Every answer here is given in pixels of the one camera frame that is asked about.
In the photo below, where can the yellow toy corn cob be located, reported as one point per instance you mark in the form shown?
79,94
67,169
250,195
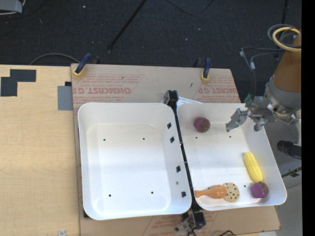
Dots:
253,167

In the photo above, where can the brown cardboard board red print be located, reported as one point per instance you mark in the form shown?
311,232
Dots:
147,87

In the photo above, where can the purple and brown toy muffin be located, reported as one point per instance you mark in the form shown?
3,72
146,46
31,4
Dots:
201,125
259,190

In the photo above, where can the black cylinder on white bracket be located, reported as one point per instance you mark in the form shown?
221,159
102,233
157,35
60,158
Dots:
289,149

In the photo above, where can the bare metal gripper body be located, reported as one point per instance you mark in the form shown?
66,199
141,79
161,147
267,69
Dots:
261,108

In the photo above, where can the white paper slip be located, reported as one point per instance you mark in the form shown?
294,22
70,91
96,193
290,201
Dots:
188,100

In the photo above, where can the white plastic tray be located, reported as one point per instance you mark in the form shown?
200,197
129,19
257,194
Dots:
128,161
216,161

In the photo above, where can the beige chocolate chip biscuit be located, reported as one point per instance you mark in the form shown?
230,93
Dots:
231,192

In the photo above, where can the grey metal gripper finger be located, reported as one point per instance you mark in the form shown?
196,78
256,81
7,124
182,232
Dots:
259,126
236,120

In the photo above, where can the orange toy chicken drumstick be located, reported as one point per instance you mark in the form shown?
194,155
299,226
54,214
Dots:
214,192

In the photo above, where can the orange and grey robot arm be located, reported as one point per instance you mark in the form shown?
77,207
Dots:
288,70

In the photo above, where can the thin black rod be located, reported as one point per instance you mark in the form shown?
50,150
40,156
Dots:
183,151

